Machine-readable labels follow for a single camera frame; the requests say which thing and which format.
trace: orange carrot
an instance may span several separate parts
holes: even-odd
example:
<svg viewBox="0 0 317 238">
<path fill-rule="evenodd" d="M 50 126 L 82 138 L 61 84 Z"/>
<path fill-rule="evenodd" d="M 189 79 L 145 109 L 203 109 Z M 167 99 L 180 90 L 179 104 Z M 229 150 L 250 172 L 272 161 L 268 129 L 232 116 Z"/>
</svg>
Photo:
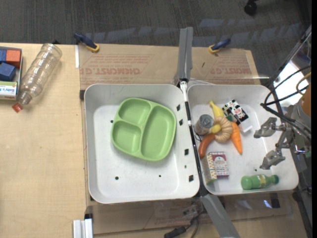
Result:
<svg viewBox="0 0 317 238">
<path fill-rule="evenodd" d="M 241 135 L 238 125 L 235 122 L 231 122 L 233 127 L 233 132 L 230 135 L 230 138 L 237 148 L 238 152 L 242 154 L 242 142 L 241 142 Z"/>
<path fill-rule="evenodd" d="M 210 142 L 212 142 L 214 140 L 214 134 L 213 133 L 209 133 L 207 134 L 202 141 L 200 142 L 199 145 L 199 149 L 198 149 L 198 153 L 199 153 L 199 157 L 202 159 L 205 154 L 206 154 L 206 149 L 207 146 L 209 145 Z"/>
</svg>

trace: tin can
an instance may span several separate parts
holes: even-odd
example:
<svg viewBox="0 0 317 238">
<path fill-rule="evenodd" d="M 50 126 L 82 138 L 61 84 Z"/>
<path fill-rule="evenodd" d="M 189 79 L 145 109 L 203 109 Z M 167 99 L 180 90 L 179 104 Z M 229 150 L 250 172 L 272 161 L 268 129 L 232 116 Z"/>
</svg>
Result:
<svg viewBox="0 0 317 238">
<path fill-rule="evenodd" d="M 209 129 L 213 125 L 213 119 L 210 115 L 202 115 L 199 117 L 198 121 L 194 126 L 196 134 L 202 136 L 206 135 L 209 132 Z"/>
</svg>

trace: red bottle cap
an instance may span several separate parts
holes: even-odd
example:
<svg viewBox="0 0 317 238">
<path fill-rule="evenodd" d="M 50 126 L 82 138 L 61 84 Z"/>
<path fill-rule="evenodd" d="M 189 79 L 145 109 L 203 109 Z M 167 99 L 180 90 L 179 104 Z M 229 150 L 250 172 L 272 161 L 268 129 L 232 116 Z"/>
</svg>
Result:
<svg viewBox="0 0 317 238">
<path fill-rule="evenodd" d="M 17 113 L 19 113 L 19 112 L 23 109 L 23 107 L 21 106 L 20 103 L 15 103 L 15 104 L 12 106 L 12 108 L 13 108 L 14 111 L 16 111 Z"/>
</svg>

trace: green plate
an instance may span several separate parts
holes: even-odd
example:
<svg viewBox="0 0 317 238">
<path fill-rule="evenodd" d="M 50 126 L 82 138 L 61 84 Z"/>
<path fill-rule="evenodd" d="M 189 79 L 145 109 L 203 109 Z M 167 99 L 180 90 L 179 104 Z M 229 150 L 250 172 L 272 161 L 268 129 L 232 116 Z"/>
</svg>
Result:
<svg viewBox="0 0 317 238">
<path fill-rule="evenodd" d="M 145 99 L 129 98 L 115 114 L 111 140 L 124 153 L 159 161 L 168 155 L 175 131 L 176 117 L 170 109 Z"/>
</svg>

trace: red sausage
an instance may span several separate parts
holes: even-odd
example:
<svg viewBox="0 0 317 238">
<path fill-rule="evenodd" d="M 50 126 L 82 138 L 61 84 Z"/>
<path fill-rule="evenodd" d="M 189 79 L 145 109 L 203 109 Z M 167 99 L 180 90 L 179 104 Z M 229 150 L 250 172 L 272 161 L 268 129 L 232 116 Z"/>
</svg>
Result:
<svg viewBox="0 0 317 238">
<path fill-rule="evenodd" d="M 198 148 L 198 153 L 199 157 L 202 159 L 205 156 L 206 153 L 206 148 L 209 145 L 210 142 L 214 140 L 214 133 L 209 133 L 200 142 L 199 148 Z"/>
</svg>

